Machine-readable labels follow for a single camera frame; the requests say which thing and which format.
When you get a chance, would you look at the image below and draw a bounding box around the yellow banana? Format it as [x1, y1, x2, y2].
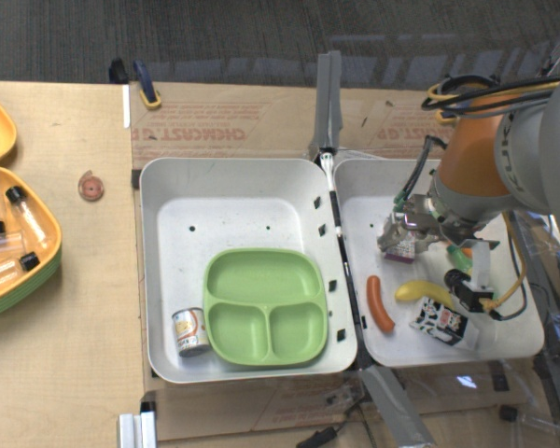
[394, 279, 455, 311]

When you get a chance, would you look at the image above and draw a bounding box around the pink round disc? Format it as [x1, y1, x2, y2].
[77, 169, 105, 203]

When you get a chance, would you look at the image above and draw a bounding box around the brown cardboard board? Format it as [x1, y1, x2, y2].
[129, 80, 545, 442]

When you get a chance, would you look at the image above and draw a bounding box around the orange sausage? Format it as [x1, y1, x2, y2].
[366, 274, 397, 335]

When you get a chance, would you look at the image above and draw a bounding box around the purple and white carton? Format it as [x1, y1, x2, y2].
[384, 233, 419, 265]

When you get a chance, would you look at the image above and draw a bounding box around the white and orange can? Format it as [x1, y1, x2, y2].
[171, 306, 213, 358]

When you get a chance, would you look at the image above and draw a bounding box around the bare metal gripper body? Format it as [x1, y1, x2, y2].
[393, 193, 500, 251]

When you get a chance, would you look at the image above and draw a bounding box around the black and white carton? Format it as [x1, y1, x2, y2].
[409, 296, 483, 351]

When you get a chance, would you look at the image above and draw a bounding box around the white plastic tray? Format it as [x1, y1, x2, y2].
[138, 156, 359, 385]
[333, 158, 546, 370]

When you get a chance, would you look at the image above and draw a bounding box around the black block with wires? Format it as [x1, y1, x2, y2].
[296, 426, 339, 448]

